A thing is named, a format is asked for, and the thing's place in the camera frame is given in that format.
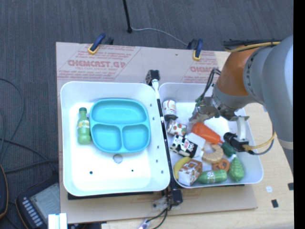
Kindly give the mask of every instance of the cardboard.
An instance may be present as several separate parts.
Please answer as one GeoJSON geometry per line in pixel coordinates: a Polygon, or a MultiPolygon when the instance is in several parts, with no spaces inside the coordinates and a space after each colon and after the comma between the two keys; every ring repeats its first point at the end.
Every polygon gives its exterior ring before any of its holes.
{"type": "MultiPolygon", "coordinates": [[[[101,45],[95,55],[90,44],[56,43],[59,167],[61,213],[68,223],[145,218],[157,215],[152,203],[161,192],[105,198],[68,199],[62,182],[61,87],[69,81],[141,83],[149,70],[159,70],[160,84],[206,83],[213,67],[221,68],[227,53],[202,51],[200,61],[192,50],[101,45]]],[[[252,185],[182,189],[183,203],[169,215],[256,208],[252,185]]]]}

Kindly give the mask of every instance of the wooden table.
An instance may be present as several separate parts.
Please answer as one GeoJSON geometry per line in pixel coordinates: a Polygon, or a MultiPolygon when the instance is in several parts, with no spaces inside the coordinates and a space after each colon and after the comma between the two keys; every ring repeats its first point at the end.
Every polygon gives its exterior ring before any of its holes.
{"type": "MultiPolygon", "coordinates": [[[[229,53],[214,53],[219,68],[221,69],[229,53]]],[[[245,107],[245,112],[250,116],[248,122],[255,144],[258,145],[264,143],[272,134],[272,127],[268,113],[264,111],[260,104],[247,105],[245,107]]],[[[62,142],[60,132],[59,136],[61,154],[62,142]]],[[[277,139],[275,139],[272,149],[268,153],[260,156],[260,159],[264,168],[263,179],[257,184],[250,185],[254,192],[257,208],[169,215],[160,228],[294,228],[294,178],[282,147],[279,145],[277,139]]],[[[64,196],[65,193],[61,190],[61,200],[65,199],[63,198],[64,196]]],[[[77,211],[76,213],[81,213],[81,208],[75,209],[77,211]]],[[[162,218],[153,220],[150,228],[157,226],[161,220],[162,218]]],[[[108,220],[107,223],[102,223],[102,229],[137,229],[142,222],[143,218],[108,220]]]]}

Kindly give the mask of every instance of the black electronic device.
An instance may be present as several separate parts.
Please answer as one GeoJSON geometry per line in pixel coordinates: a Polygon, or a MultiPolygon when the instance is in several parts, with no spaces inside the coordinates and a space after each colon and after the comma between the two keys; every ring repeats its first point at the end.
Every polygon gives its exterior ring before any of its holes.
{"type": "Polygon", "coordinates": [[[9,204],[8,184],[2,166],[0,165],[0,218],[2,218],[9,204]]]}
{"type": "MultiPolygon", "coordinates": [[[[47,229],[49,214],[60,213],[59,177],[53,175],[16,198],[19,216],[27,229],[47,229]]],[[[84,224],[69,225],[68,228],[80,229],[84,224]]]]}

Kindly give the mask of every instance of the brown donut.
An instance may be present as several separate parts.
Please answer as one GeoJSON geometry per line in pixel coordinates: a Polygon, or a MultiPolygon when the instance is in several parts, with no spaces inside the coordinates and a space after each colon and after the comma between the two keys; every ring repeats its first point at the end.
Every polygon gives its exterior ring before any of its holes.
{"type": "Polygon", "coordinates": [[[212,166],[213,170],[224,169],[226,172],[228,172],[229,168],[230,162],[226,158],[222,158],[218,163],[215,163],[212,166]]]}

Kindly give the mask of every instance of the table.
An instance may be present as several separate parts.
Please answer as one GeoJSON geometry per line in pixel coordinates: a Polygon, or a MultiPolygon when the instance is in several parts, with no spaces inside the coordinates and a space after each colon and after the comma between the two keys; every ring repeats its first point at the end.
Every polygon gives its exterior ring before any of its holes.
{"type": "MultiPolygon", "coordinates": [[[[107,218],[102,229],[138,228],[144,216],[138,218],[132,211],[126,211],[122,216],[116,217],[116,206],[119,208],[120,203],[116,202],[115,198],[102,200],[105,206],[101,200],[98,202],[94,198],[86,201],[67,199],[67,191],[62,183],[61,87],[65,82],[75,80],[140,82],[147,74],[147,69],[160,69],[161,83],[205,83],[208,76],[206,69],[215,65],[221,69],[229,53],[203,51],[201,62],[195,62],[190,50],[102,45],[99,54],[88,56],[85,49],[89,44],[58,42],[56,46],[61,213],[67,213],[69,223],[84,220],[103,221],[107,218]]],[[[255,143],[260,144],[268,140],[272,133],[271,122],[263,107],[260,104],[249,104],[245,107],[245,112],[250,116],[248,122],[255,143]]],[[[182,208],[183,213],[179,210],[170,211],[161,228],[294,228],[294,178],[277,139],[272,149],[260,156],[260,159],[264,168],[261,182],[236,187],[234,191],[233,188],[225,188],[228,192],[227,198],[223,196],[224,188],[204,188],[216,196],[213,209],[182,208]]],[[[145,200],[144,197],[138,199],[137,202],[145,200]]],[[[186,200],[185,204],[189,206],[189,202],[190,200],[186,200]]],[[[139,211],[143,213],[146,210],[148,217],[156,214],[150,213],[150,203],[148,199],[137,204],[139,211]]],[[[212,202],[208,203],[209,208],[212,208],[212,202]]],[[[157,226],[161,220],[162,218],[153,220],[151,228],[157,226]]]]}

